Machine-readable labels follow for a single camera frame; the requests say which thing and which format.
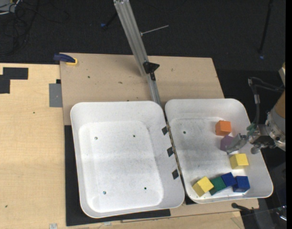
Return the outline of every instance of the orange block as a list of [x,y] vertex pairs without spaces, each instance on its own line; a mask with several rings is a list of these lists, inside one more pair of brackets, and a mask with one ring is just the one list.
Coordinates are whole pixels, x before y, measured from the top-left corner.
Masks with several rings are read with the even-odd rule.
[[226,136],[232,132],[231,122],[219,120],[216,125],[216,135]]

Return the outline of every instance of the black clamp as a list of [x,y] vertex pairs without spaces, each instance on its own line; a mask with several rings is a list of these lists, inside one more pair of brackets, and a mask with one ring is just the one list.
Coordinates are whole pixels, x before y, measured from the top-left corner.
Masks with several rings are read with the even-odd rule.
[[150,74],[151,80],[155,81],[155,70],[159,68],[159,64],[157,63],[151,63],[151,62],[144,62],[143,63],[144,69],[146,74]]

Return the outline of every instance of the toy block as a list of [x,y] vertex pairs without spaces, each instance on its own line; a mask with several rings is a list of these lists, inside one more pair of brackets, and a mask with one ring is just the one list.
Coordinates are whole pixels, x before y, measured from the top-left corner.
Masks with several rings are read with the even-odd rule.
[[227,187],[221,177],[211,179],[210,182],[214,185],[214,188],[209,191],[211,195],[214,195]]
[[226,184],[226,187],[231,187],[236,184],[236,180],[231,172],[222,175],[221,178],[224,184]]
[[214,185],[207,177],[203,177],[193,185],[193,189],[199,197],[210,191],[213,187]]
[[233,185],[233,192],[244,193],[250,189],[250,183],[247,176],[236,176],[237,184]]
[[227,151],[227,146],[230,146],[231,142],[233,141],[233,137],[226,135],[223,139],[220,141],[220,150]]
[[232,132],[231,122],[219,120],[215,125],[216,135],[226,136]]
[[248,159],[246,154],[234,154],[230,157],[232,169],[242,169],[248,166]]

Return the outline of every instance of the aluminum rail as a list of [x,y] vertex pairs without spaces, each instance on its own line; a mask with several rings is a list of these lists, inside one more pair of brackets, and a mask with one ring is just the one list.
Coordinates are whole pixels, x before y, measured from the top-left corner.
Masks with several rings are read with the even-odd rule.
[[137,27],[136,19],[133,15],[129,0],[113,0],[118,17],[124,28],[130,48],[135,56],[138,68],[143,77],[147,77],[148,86],[152,100],[161,106],[161,100],[157,89],[156,81],[146,74],[143,67],[144,62],[149,62],[148,56],[141,38],[141,33]]

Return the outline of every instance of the purple block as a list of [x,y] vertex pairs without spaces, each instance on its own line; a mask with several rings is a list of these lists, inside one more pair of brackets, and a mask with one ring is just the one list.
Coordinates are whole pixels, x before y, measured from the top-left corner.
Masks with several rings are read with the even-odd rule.
[[233,139],[234,138],[229,136],[229,135],[224,136],[223,139],[221,139],[221,141],[220,141],[220,150],[226,152],[227,151],[226,147],[231,144]]

